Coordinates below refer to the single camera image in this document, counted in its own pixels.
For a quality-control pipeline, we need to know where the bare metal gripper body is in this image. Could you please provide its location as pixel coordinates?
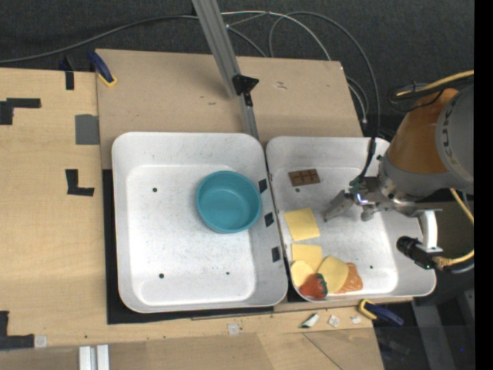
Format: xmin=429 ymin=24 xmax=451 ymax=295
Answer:
xmin=348 ymin=174 xmax=418 ymax=214

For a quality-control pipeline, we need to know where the white plastic tray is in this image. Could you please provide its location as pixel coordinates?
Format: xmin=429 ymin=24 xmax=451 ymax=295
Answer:
xmin=111 ymin=130 xmax=290 ymax=315
xmin=264 ymin=135 xmax=438 ymax=304

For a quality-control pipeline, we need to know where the yellow square cheese slice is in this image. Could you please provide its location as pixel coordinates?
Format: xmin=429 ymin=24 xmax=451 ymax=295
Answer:
xmin=290 ymin=243 xmax=324 ymax=271
xmin=283 ymin=207 xmax=321 ymax=243

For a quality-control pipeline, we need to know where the brown biscuit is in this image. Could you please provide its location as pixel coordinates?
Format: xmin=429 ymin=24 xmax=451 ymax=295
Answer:
xmin=287 ymin=168 xmax=322 ymax=187

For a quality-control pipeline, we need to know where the yellow round slice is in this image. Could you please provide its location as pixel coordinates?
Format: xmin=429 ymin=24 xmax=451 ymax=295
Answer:
xmin=290 ymin=260 xmax=315 ymax=289
xmin=317 ymin=255 xmax=350 ymax=294

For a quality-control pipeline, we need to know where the orange bread piece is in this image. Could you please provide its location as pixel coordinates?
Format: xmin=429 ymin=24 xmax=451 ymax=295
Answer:
xmin=334 ymin=261 xmax=364 ymax=294

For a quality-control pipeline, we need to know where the red and green pepper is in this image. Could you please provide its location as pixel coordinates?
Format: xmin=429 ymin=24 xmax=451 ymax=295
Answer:
xmin=299 ymin=272 xmax=330 ymax=301

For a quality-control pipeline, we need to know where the blue bowl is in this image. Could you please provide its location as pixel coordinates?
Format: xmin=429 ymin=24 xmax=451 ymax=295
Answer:
xmin=194 ymin=170 xmax=263 ymax=235

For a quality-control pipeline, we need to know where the pale wood board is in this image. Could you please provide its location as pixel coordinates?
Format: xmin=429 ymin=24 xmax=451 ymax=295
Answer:
xmin=95 ymin=48 xmax=415 ymax=321

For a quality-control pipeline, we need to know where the black cylinder on white bracket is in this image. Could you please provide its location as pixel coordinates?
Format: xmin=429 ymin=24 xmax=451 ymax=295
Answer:
xmin=395 ymin=207 xmax=444 ymax=271

